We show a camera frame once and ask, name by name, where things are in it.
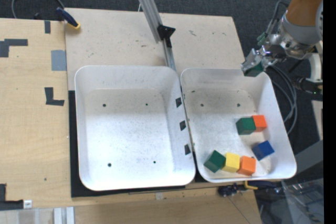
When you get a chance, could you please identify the green cube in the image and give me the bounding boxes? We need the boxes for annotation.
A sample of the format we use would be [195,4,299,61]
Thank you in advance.
[203,150,227,174]
[244,61,264,78]
[235,117,257,136]

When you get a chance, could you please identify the black block with thin wires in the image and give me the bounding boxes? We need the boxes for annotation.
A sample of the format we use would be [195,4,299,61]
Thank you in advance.
[217,183,239,198]

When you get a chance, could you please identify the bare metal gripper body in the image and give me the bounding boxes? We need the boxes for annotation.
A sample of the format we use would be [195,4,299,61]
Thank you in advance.
[259,33,317,62]

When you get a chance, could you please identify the orange cube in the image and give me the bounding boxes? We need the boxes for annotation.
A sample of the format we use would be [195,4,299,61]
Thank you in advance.
[237,155,257,176]
[252,114,268,132]

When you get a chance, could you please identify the pale wood board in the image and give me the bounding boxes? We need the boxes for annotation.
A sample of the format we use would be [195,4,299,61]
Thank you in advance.
[64,7,257,203]

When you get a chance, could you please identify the black cylinder on white bracket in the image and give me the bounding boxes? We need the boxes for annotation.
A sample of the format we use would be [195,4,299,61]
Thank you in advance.
[295,43,324,100]

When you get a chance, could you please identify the blue cube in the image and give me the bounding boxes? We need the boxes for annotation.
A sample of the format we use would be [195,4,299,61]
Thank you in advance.
[251,140,275,161]

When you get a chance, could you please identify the yellow cube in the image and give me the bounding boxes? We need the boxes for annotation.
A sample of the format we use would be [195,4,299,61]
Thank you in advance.
[221,152,241,173]

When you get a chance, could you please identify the white plastic tray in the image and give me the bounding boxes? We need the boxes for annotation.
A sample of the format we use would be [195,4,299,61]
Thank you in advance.
[74,65,196,191]
[180,68,298,184]

